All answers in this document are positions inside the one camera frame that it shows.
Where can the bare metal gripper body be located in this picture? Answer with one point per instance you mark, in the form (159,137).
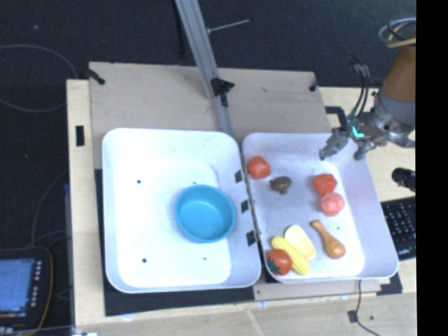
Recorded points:
(374,126)

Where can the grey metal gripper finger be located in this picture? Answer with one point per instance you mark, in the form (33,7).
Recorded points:
(334,145)
(364,150)

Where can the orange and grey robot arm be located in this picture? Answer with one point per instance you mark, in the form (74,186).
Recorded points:
(400,79)

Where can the orange-red toy pepper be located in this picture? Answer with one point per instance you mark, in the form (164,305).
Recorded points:
(324,184)
(259,167)

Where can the pink round toy food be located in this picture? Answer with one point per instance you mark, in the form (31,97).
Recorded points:
(332,204)

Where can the brown toy mushroom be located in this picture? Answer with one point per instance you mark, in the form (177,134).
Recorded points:
(281,184)

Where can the white plastic tray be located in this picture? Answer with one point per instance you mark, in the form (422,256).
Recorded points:
(154,222)
(297,208)

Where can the black keyboard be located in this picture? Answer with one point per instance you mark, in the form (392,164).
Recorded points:
(400,226)

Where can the brown toy chicken drumstick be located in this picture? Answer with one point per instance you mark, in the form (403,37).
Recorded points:
(332,245)

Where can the pale yellow toy slice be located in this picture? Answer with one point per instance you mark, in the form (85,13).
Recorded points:
(301,241)

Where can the yellow toy corn cob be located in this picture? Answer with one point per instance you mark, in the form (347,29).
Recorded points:
(292,255)

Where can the red toy tomato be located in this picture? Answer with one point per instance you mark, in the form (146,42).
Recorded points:
(279,262)

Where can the blue bowl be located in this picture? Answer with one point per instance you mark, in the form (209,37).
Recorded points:
(204,213)

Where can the brown cardboard board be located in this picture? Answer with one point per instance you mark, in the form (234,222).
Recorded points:
(168,100)

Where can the black cylinder on white bracket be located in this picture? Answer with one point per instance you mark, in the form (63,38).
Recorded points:
(404,178)

